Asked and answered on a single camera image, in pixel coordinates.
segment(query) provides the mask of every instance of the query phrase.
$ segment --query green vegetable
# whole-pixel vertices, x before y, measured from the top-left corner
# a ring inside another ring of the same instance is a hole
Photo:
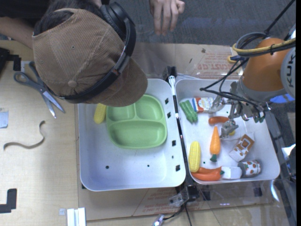
[[[189,100],[180,102],[180,107],[184,111],[187,120],[191,123],[198,121],[198,114],[194,111]]]

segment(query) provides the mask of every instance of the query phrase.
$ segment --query scissors blade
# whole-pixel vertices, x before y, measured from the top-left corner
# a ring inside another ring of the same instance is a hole
[[[59,108],[63,113],[65,113],[64,109],[60,106],[60,104],[49,94],[48,91],[44,91],[43,95],[50,100],[57,108]]]
[[[52,107],[52,105],[51,105],[50,100],[48,100],[48,99],[46,98],[46,96],[42,96],[42,97],[43,97],[43,99],[44,99],[44,101],[45,101],[45,103],[46,103],[46,105],[47,105],[47,107],[48,107],[50,113],[51,113],[51,114],[53,115],[53,117],[56,119],[55,111],[54,111],[54,109],[53,109],[53,107]]]

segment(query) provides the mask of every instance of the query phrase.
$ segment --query person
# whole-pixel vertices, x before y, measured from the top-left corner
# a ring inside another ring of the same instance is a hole
[[[125,47],[118,31],[101,13],[103,5],[109,3],[110,0],[0,0],[0,34],[33,49],[39,76],[54,95],[69,98],[85,94],[118,62]],[[185,3],[149,3],[155,33],[166,35],[168,29],[175,29]],[[126,106],[141,98],[146,89],[144,72],[130,58],[116,81],[99,94],[88,93],[90,97],[82,102]]]

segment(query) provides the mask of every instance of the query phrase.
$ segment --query cap brim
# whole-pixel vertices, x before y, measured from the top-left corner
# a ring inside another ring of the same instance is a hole
[[[87,104],[101,103],[121,107],[135,103],[147,89],[147,78],[139,65],[130,59],[119,78],[106,90],[87,101]]]

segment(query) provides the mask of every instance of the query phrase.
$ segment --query black shirt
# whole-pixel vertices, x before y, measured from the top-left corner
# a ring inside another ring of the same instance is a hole
[[[0,0],[0,17],[24,18],[34,23],[44,15],[48,4],[49,0]]]

